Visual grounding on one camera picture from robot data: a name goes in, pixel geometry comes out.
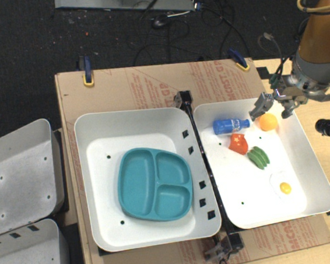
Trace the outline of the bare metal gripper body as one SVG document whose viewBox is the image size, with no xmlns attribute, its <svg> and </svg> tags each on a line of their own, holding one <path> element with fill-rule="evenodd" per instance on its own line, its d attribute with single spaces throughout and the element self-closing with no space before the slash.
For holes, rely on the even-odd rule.
<svg viewBox="0 0 330 264">
<path fill-rule="evenodd" d="M 282 106 L 297 107 L 308 100 L 325 101 L 330 84 L 321 83 L 306 76 L 273 75 L 271 89 L 273 97 Z"/>
</svg>

